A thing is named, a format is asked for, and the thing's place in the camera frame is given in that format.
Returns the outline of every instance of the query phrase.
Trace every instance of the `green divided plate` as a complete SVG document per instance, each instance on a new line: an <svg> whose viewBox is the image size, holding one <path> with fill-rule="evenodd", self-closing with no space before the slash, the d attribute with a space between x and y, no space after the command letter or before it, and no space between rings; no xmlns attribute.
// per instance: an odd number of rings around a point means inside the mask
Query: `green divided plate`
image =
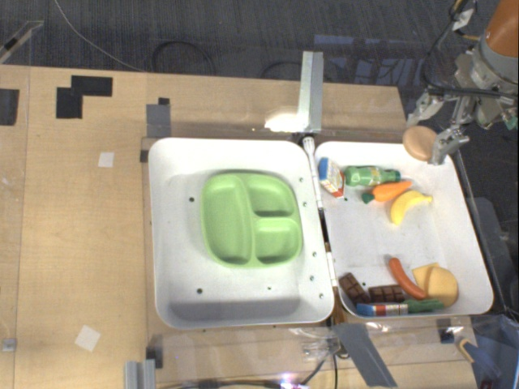
<svg viewBox="0 0 519 389"><path fill-rule="evenodd" d="M211 177L202 190L201 221L209 254L226 266L268 267L301 252L298 205L293 191L277 177Z"/></svg>

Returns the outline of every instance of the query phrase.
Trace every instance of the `tan round object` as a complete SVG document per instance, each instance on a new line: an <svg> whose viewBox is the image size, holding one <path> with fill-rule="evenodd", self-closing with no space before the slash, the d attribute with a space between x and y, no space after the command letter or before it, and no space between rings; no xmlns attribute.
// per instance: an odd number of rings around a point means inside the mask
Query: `tan round object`
<svg viewBox="0 0 519 389"><path fill-rule="evenodd" d="M411 126L404 132L402 142L405 150L417 160L429 161L436 133L426 126Z"/></svg>

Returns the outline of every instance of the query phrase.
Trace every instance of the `yellow banana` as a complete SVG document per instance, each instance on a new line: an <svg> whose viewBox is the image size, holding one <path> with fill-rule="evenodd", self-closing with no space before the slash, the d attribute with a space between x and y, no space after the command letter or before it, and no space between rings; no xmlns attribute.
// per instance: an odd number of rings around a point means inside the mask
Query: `yellow banana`
<svg viewBox="0 0 519 389"><path fill-rule="evenodd" d="M391 221L394 224L402 223L404 215L410 207L421 202L430 201L432 201L432 196L426 196L416 190L406 191L404 194L398 196L397 199L392 203Z"/></svg>

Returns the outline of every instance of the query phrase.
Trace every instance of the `white sticker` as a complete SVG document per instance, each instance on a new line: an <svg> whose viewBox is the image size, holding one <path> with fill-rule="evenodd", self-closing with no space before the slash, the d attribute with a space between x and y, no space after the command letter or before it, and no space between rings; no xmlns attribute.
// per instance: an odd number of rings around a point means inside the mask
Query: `white sticker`
<svg viewBox="0 0 519 389"><path fill-rule="evenodd" d="M75 343L81 348L93 352L100 337L101 333L99 331L95 331L89 326L83 326L75 339Z"/></svg>
<svg viewBox="0 0 519 389"><path fill-rule="evenodd" d="M99 155L99 167L114 167L114 156L113 152L102 152Z"/></svg>

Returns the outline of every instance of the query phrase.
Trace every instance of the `wooden table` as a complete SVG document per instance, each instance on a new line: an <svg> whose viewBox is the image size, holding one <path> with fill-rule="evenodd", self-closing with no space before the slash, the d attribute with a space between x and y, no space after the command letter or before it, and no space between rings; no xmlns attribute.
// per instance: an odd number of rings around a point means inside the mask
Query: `wooden table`
<svg viewBox="0 0 519 389"><path fill-rule="evenodd" d="M57 119L56 88L72 75L112 77L113 95L84 97L82 119ZM0 340L18 342L0 353L0 387L122 387L125 362L142 361L148 344L146 104L169 98L174 132L264 137L266 114L296 105L298 83L0 66L0 88L20 90L16 125L0 126ZM398 142L397 89L325 84L323 127ZM98 166L102 152L114 154L113 167ZM84 325L101 333L92 352L75 344ZM401 387L425 387L419 376L431 374L437 387L474 385L465 361L391 371ZM364 387L352 365L340 379ZM332 372L312 382L330 387Z"/></svg>

